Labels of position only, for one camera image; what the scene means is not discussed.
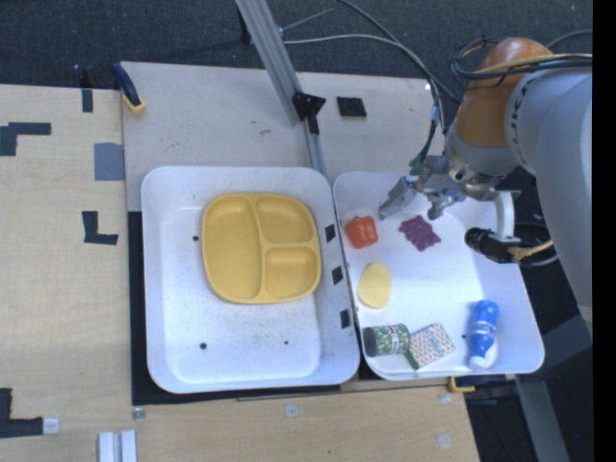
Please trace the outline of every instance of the dark background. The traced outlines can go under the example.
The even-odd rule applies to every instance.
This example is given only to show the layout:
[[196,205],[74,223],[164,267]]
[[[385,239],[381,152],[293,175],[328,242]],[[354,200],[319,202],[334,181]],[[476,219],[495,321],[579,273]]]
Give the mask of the dark background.
[[[552,46],[553,52],[593,52],[588,32],[593,0],[268,2],[281,28],[326,12],[286,29],[284,39],[342,34],[399,39],[458,99],[464,83],[449,72],[449,53],[474,39],[523,36],[550,45],[563,38]],[[240,32],[233,0],[0,0],[0,84],[79,87],[85,70],[96,88],[110,89],[115,86],[111,64],[120,61],[262,67],[254,47],[241,43]],[[298,71],[425,76],[399,49],[366,38],[288,49]],[[455,101],[446,101],[447,122],[456,109]],[[517,218],[537,220],[541,207],[533,177],[518,169],[505,184],[523,191],[516,201]],[[578,314],[558,263],[524,269],[523,276],[543,334]],[[549,388],[571,460],[593,460],[592,354],[552,378]],[[481,460],[535,459],[515,392],[491,402],[468,397],[468,406]]]

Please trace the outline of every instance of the blue bottle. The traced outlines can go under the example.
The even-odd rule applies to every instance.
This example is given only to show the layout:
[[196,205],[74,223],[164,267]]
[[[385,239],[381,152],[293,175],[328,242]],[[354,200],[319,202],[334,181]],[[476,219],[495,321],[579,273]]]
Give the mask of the blue bottle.
[[469,366],[473,370],[486,368],[485,353],[492,347],[497,330],[499,305],[489,299],[478,301],[471,322],[471,346],[473,351]]

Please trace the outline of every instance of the wooden table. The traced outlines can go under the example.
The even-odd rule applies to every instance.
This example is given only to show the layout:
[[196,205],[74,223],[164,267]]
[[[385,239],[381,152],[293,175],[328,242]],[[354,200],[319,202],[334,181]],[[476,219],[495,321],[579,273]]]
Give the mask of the wooden table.
[[[146,405],[135,421],[125,184],[96,180],[93,154],[123,144],[121,108],[114,90],[94,90],[85,113],[79,89],[0,87],[0,126],[51,124],[0,156],[0,388],[13,389],[12,419],[60,421],[57,434],[0,439],[1,460],[95,460],[97,434],[122,430],[150,462],[478,460],[464,399],[444,382]],[[84,211],[116,244],[84,243]]]

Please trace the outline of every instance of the yellow bowl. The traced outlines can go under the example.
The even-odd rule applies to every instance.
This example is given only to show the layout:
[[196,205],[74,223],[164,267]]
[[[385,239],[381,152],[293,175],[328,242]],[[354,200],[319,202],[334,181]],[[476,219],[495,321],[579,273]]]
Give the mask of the yellow bowl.
[[321,280],[319,234],[296,198],[235,192],[203,212],[201,249],[214,292],[244,304],[277,303],[312,293]]

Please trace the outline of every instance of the white tray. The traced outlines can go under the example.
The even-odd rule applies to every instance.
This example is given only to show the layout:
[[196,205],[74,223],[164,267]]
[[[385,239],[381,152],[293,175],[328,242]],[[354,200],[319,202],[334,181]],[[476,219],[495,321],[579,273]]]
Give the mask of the white tray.
[[[477,374],[467,366],[470,355],[465,339],[474,304],[492,299],[500,306],[497,342],[490,349],[484,373],[525,373],[537,370],[544,360],[541,334],[522,279],[515,264],[497,264],[471,250],[464,242],[471,227],[496,228],[496,206],[467,199],[429,221],[427,198],[418,194],[402,211],[378,219],[378,206],[401,174],[348,172],[334,184],[334,200],[343,234],[348,278],[358,325],[364,327],[405,324],[409,331],[432,323],[445,327],[454,353],[413,371],[403,355],[367,357],[371,369],[383,378],[406,380]],[[441,242],[420,252],[398,231],[404,220],[422,215],[432,224]],[[343,227],[356,216],[372,216],[378,242],[354,248]],[[392,274],[388,305],[373,309],[357,297],[357,285],[367,264],[385,264]]]
[[[201,256],[203,210],[224,193],[301,200],[319,231],[322,278],[303,299],[245,305],[210,288]],[[173,393],[340,384],[359,365],[348,285],[327,180],[307,167],[158,167],[141,186],[147,365]]]

